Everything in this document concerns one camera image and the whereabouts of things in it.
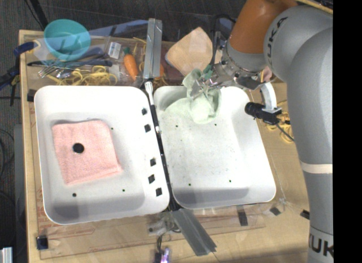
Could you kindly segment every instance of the blue bowl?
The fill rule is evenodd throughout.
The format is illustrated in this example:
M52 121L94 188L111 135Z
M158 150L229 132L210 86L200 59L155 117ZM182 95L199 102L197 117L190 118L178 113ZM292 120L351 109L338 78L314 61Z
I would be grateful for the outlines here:
M46 26L44 41L53 56L62 61L73 61L88 51L91 36L76 21L59 19Z

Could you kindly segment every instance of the green cloth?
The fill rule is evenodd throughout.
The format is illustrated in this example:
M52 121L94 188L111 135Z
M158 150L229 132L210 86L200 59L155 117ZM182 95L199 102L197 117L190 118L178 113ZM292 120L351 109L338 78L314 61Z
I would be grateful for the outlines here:
M220 89L207 89L204 94L197 96L194 100L190 96L194 82L201 75L202 72L199 69L194 69L184 78L182 84L187 88L186 98L175 101L166 111L172 111L173 114L187 111L192 120L198 124L209 123L217 117L221 105Z

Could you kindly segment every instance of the pink towel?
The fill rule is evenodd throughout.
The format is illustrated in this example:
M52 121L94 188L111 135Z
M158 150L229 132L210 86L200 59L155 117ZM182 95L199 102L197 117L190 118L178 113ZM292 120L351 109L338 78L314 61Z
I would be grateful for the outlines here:
M105 122L56 124L52 132L65 184L87 182L122 171Z

